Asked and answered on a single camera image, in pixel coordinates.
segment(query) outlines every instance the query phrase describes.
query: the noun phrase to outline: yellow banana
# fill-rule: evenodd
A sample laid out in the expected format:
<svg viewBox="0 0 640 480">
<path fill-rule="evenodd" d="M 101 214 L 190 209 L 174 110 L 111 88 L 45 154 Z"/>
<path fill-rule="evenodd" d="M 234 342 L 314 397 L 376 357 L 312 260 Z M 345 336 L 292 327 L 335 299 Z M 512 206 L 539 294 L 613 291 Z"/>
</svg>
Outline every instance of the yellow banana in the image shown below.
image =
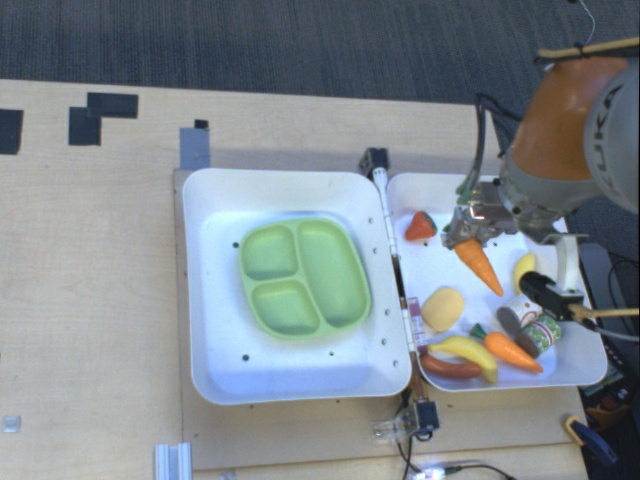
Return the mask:
<svg viewBox="0 0 640 480">
<path fill-rule="evenodd" d="M 429 352 L 449 352 L 476 363 L 482 368 L 482 376 L 494 384 L 498 380 L 498 364 L 493 356 L 477 341 L 466 336 L 449 336 L 440 343 L 429 344 Z"/>
</svg>

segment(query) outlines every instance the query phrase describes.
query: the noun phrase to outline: table surface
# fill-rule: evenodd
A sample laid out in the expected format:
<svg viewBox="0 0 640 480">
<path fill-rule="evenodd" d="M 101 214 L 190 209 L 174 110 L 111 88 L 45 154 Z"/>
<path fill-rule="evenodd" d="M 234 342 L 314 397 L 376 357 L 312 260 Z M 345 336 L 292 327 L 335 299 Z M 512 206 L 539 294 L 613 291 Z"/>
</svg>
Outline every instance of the table surface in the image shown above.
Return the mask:
<svg viewBox="0 0 640 480">
<path fill-rule="evenodd" d="M 69 107 L 86 106 L 88 92 L 137 94 L 138 117 L 103 118 L 100 147 L 70 146 Z M 462 105 L 3 80 L 0 109 L 24 111 L 19 154 L 0 155 L 0 416 L 22 418 L 18 433 L 0 434 L 3 479 L 152 478 L 155 445 L 189 440 L 172 178 L 181 127 L 207 120 L 211 163 L 231 168 L 355 171 L 367 147 L 386 147 L 391 175 L 465 173 L 475 149 L 474 110 Z M 489 138 L 485 171 L 494 174 L 492 129 Z M 561 427 L 570 414 L 583 417 L 575 388 L 429 392 L 443 427 L 436 444 L 416 447 L 416 463 L 484 461 L 520 480 L 587 478 Z M 355 423 L 340 432 L 366 423 L 370 405 L 339 405 L 334 421 Z M 289 409 L 276 406 L 263 424 Z M 303 406 L 291 406 L 288 428 L 300 426 Z M 331 439 L 330 425 L 318 428 Z M 337 456 L 304 439 L 302 462 L 261 465 L 243 451 L 247 434 L 218 435 L 238 440 L 238 456 L 195 478 L 231 468 L 241 480 L 403 470 L 390 446 L 354 443 Z M 194 456 L 197 469 L 204 463 Z"/>
</svg>

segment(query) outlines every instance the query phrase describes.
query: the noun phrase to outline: potato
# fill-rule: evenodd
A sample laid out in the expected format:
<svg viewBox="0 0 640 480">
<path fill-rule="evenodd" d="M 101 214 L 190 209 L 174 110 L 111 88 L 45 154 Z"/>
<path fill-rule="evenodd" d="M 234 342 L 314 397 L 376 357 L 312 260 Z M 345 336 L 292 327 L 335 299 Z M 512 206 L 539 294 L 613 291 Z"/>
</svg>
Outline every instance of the potato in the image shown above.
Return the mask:
<svg viewBox="0 0 640 480">
<path fill-rule="evenodd" d="M 536 269 L 536 256 L 532 252 L 528 252 L 522 258 L 520 258 L 513 267 L 513 285 L 516 293 L 522 293 L 520 290 L 520 278 L 527 272 L 531 272 Z"/>
<path fill-rule="evenodd" d="M 455 324 L 462 314 L 464 299 L 453 288 L 440 288 L 422 305 L 422 319 L 437 332 L 444 332 Z"/>
</svg>

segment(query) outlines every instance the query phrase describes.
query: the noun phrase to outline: green tray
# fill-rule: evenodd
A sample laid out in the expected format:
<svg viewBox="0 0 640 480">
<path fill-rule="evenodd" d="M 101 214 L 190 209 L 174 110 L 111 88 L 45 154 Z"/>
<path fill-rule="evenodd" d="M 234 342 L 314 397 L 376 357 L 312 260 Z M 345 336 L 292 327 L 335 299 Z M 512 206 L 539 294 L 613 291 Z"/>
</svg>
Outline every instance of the green tray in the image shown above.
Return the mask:
<svg viewBox="0 0 640 480">
<path fill-rule="evenodd" d="M 293 219 L 247 233 L 240 272 L 260 326 L 280 338 L 326 336 L 371 309 L 360 257 L 347 232 L 322 218 Z"/>
</svg>

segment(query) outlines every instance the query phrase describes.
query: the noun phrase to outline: brown sausage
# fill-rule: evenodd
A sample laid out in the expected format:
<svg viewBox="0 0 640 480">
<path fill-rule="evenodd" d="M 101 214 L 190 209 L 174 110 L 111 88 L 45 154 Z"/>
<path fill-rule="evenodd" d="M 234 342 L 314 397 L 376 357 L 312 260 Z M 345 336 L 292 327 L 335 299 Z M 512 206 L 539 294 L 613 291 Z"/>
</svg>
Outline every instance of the brown sausage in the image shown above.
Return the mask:
<svg viewBox="0 0 640 480">
<path fill-rule="evenodd" d="M 425 371 L 450 379 L 473 379 L 482 373 L 476 363 L 448 363 L 431 354 L 422 354 L 420 364 Z"/>
</svg>

